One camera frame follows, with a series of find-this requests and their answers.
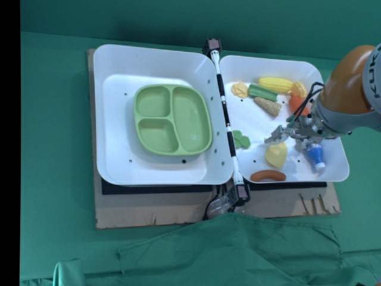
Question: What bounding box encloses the green toy vegetable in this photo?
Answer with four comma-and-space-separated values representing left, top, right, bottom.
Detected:
247, 83, 279, 102

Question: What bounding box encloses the white plastic tray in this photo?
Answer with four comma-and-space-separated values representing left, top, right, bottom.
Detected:
93, 43, 234, 186
219, 55, 350, 184

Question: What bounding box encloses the green cloth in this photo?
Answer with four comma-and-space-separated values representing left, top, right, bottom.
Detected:
117, 212, 381, 286

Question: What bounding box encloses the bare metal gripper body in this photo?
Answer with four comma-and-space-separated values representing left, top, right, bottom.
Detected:
286, 116, 339, 145

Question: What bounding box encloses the yellow ruffled toy food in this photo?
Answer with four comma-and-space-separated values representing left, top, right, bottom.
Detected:
231, 82, 249, 100

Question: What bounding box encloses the green divided plate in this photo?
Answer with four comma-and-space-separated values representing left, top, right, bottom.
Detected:
133, 83, 214, 157

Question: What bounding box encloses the green toy lettuce leaf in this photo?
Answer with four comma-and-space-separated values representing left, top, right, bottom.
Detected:
232, 129, 251, 150

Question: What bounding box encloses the beige waffle cone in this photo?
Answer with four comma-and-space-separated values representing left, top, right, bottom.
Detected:
253, 97, 282, 118

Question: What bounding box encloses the yellow ridged toy food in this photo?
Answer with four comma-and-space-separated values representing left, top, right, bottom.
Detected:
291, 81, 308, 98

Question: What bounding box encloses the brown cardboard board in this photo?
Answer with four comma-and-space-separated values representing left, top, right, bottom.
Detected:
87, 48, 342, 230

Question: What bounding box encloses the brown sausage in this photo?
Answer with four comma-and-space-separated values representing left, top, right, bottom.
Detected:
249, 169, 287, 183

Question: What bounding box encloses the yellow corn cob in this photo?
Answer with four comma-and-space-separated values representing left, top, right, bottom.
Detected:
258, 76, 295, 95

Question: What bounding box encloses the black and white thin rod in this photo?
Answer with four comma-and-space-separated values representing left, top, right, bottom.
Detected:
210, 49, 246, 188

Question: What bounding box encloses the orange carrot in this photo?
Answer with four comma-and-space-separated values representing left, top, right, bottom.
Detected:
289, 94, 311, 117

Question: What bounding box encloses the black block with wires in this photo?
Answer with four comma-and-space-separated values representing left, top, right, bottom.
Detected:
202, 38, 224, 57
225, 183, 251, 212

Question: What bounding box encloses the blue and white bottle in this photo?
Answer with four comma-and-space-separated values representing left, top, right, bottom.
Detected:
305, 143, 327, 172

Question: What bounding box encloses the yellow toy pepper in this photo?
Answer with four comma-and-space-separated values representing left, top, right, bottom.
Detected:
264, 141, 289, 169

